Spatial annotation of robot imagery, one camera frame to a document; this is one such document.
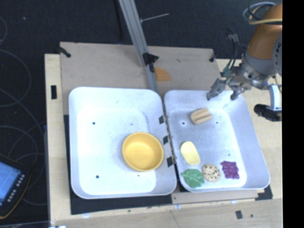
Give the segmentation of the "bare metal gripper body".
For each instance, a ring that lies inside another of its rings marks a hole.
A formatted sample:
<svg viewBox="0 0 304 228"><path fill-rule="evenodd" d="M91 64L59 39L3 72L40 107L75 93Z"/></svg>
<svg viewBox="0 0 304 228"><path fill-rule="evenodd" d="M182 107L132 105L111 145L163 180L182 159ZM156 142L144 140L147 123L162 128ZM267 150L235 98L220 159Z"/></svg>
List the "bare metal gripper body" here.
<svg viewBox="0 0 304 228"><path fill-rule="evenodd" d="M224 77L227 78L226 83L232 89L252 87L264 89L269 80L269 76L261 74L249 64L239 64L224 69Z"/></svg>

